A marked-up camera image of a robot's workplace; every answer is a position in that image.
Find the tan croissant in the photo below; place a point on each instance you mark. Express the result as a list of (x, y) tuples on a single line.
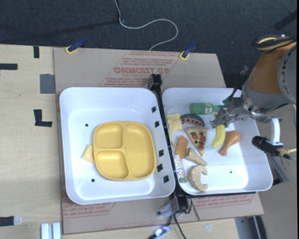
[(195, 177)]

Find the pale yellow curved strip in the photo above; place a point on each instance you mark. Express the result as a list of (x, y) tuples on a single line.
[(172, 137)]

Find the tan bread wedge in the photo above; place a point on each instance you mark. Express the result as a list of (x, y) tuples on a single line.
[(195, 157)]

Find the yellow cheese slice with holes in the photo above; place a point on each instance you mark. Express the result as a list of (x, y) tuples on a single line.
[(174, 121)]

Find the thin black rod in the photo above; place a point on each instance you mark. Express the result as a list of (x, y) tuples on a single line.
[(167, 138)]

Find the green plastic bottle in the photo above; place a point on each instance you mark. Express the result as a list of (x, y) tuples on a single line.
[(201, 108)]

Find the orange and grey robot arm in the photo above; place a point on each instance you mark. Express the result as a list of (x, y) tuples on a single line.
[(265, 73)]

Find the black cylinder on white bracket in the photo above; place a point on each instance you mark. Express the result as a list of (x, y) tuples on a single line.
[(265, 144)]

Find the pizza slice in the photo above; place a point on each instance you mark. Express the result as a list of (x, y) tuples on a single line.
[(197, 138)]

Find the red green watermelon slice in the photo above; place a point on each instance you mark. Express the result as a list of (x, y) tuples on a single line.
[(192, 119)]

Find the white orange patterned packet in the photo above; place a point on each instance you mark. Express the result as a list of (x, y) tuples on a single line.
[(180, 168)]

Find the white plastic tray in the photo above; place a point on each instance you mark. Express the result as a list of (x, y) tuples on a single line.
[(244, 168), (77, 138)]

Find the yellow divided plate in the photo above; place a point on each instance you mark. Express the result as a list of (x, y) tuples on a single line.
[(124, 149)]

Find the orange chicken drumstick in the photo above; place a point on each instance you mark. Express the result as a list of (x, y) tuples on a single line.
[(230, 139)]

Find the yellow banana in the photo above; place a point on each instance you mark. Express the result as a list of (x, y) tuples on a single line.
[(219, 137)]

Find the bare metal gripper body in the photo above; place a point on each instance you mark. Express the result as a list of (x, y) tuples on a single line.
[(236, 113)]

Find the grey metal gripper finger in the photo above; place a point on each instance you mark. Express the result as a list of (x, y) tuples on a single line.
[(229, 123), (216, 123)]

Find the yellow cheese wedge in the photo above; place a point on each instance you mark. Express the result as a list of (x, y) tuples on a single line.
[(87, 154)]

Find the brown cardboard board red print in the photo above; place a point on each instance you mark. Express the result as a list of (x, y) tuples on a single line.
[(109, 68)]

